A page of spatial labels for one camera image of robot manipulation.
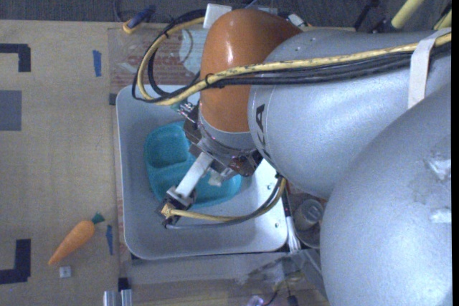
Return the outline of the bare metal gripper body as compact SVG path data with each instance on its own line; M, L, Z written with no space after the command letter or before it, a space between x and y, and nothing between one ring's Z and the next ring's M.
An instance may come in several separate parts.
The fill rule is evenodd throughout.
M226 125L213 124L195 105L186 115L184 132L194 156L204 154L212 159L210 168L218 173L231 168L235 175L251 176L262 162L262 154L255 147L249 132L247 113L231 114Z

